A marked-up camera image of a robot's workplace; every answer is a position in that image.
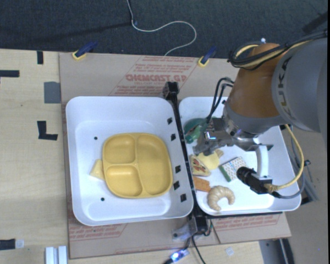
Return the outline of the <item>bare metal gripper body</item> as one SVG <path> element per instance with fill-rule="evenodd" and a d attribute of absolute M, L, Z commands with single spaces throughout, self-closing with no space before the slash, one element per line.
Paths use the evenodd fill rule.
<path fill-rule="evenodd" d="M 204 137 L 211 144 L 224 146 L 237 146 L 244 151 L 255 151 L 260 147 L 254 141 L 257 134 L 252 134 L 238 128 L 231 119 L 212 118 L 203 132 Z"/>

